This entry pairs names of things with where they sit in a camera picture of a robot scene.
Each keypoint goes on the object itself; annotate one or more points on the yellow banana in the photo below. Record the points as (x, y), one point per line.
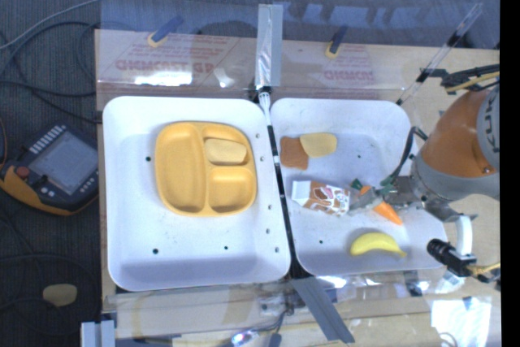
(375, 244)

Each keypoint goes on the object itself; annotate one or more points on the brown cardboard board, red print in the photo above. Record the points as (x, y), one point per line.
(471, 93)

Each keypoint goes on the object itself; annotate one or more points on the black cylinder on white bracket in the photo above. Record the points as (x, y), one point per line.
(449, 254)

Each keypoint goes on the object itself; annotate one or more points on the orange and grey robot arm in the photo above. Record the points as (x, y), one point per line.
(455, 138)

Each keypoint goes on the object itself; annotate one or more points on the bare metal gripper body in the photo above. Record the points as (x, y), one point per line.
(408, 191)

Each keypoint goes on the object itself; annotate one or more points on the white and brown carton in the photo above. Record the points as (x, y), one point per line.
(325, 197)

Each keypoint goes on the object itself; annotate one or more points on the yellow divided plate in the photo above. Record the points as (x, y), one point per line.
(178, 170)

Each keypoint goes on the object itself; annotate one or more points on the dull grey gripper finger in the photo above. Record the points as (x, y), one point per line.
(388, 198)
(362, 201)

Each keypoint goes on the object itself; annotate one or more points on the brown toast slice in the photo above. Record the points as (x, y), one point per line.
(290, 156)

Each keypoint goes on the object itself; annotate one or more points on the white plastic tray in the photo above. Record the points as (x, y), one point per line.
(365, 122)
(134, 215)

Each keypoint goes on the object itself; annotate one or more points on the tan bread slice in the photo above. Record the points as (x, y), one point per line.
(225, 151)

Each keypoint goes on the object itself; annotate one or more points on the orange carrot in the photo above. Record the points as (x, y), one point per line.
(388, 211)

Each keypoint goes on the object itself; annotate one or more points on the thin black and white rod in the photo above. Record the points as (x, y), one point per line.
(280, 183)

